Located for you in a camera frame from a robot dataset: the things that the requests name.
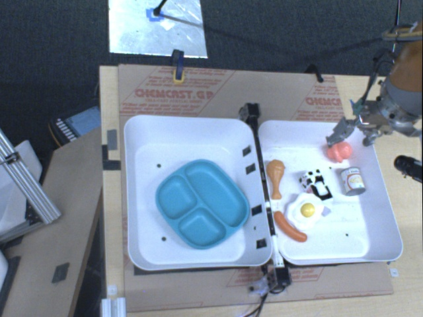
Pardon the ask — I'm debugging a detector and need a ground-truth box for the thin black and white rod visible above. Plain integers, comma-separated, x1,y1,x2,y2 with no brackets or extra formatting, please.
247,112,285,272

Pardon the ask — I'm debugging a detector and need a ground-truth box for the pink toy food lump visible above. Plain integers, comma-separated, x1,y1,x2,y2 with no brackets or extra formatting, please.
327,140,353,163

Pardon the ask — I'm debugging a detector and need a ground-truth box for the brown cardboard board, red print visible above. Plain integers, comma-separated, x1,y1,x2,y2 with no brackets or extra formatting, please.
117,63,395,313

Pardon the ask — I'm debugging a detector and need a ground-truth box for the white plastic tray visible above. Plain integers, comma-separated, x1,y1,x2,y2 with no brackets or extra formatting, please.
257,120,404,267
123,114,274,272

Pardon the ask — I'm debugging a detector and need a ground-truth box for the black and white cow-print carton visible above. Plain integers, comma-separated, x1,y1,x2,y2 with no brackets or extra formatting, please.
298,168,334,201

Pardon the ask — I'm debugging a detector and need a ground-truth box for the small white and yellow can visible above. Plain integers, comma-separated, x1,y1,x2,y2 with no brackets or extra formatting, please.
340,166,366,197

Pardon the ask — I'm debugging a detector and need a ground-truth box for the orange toy sausage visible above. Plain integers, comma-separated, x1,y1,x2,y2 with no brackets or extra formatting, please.
272,210,309,243

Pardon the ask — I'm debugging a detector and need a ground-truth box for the white and yellow fried egg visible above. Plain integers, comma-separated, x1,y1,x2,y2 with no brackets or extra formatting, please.
285,192,325,233

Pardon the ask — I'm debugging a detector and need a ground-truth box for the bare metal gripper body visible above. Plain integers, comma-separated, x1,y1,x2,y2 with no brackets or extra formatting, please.
356,100,423,139

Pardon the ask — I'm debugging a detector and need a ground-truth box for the orange toy chicken drumstick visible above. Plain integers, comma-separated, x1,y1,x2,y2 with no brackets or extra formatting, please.
266,158,286,201

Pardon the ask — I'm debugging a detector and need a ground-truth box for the blue divided plate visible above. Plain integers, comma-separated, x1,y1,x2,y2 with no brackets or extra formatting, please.
155,158,251,251

